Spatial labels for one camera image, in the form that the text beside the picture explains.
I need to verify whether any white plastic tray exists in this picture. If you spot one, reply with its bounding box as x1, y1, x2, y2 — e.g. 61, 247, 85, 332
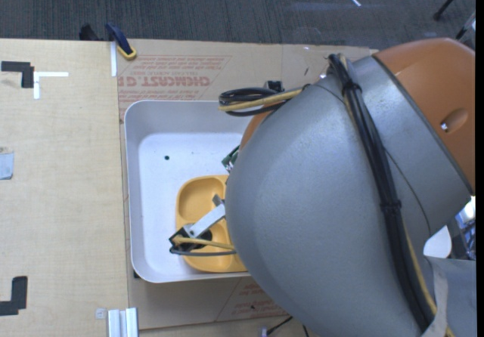
123, 100, 266, 284

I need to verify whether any brown cardboard board red print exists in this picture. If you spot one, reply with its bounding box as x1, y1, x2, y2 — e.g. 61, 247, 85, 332
115, 39, 380, 331

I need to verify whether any black cylinder on white bracket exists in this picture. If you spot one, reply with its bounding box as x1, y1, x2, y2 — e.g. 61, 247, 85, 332
169, 203, 227, 254

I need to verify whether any yellow divided plate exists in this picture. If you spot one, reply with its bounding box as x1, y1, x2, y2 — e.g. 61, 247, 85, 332
175, 175, 249, 274

